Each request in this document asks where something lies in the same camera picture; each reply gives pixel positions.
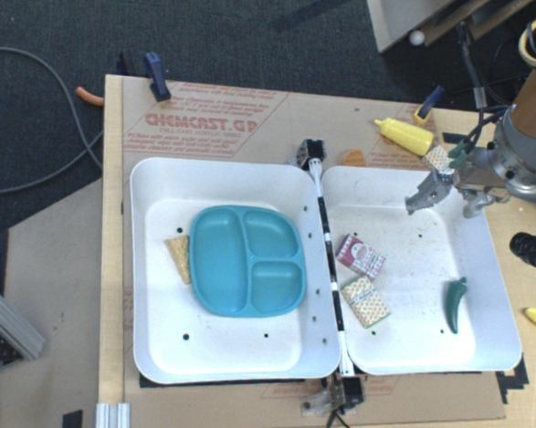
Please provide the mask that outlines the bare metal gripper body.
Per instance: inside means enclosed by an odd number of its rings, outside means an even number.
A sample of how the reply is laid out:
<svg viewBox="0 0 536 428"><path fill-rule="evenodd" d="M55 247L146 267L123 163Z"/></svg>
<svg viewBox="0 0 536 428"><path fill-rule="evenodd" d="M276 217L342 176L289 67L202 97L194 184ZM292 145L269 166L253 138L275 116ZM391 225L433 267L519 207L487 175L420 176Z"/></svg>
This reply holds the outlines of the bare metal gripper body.
<svg viewBox="0 0 536 428"><path fill-rule="evenodd" d="M456 169L454 186L506 202L516 197L536 205L536 169L504 147L476 147Z"/></svg>

